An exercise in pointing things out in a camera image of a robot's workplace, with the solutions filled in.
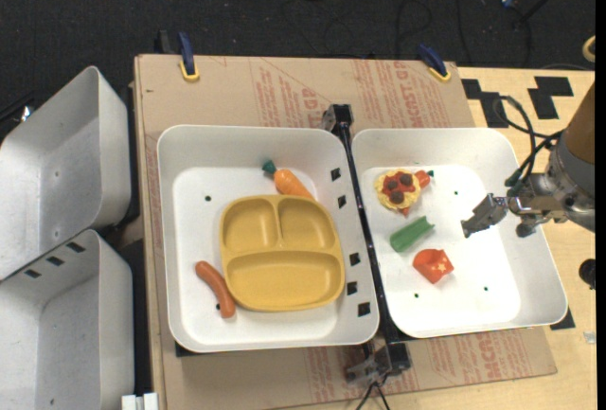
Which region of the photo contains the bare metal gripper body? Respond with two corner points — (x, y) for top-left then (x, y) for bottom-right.
(507, 171), (597, 234)

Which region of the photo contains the white plastic tray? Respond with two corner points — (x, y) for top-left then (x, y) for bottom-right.
(351, 127), (569, 340)
(156, 123), (382, 354)
(0, 64), (134, 282)
(0, 228), (136, 410)

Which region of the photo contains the green celery stick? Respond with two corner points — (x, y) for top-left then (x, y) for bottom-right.
(388, 215), (437, 254)

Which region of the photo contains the yellow spaghetti with meatballs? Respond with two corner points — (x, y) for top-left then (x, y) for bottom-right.
(373, 169), (422, 212)

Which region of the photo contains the thin black rod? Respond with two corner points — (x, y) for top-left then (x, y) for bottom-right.
(336, 121), (403, 348)

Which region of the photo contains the orange carrot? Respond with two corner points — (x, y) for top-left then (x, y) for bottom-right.
(261, 158), (315, 202)

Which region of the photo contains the yellow divided plate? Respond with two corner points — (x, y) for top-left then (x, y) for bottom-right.
(218, 194), (347, 313)

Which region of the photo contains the brown cardboard board red print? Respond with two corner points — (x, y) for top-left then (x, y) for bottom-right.
(134, 53), (559, 410)

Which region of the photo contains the orange sausage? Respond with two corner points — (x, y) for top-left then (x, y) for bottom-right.
(194, 260), (238, 320)

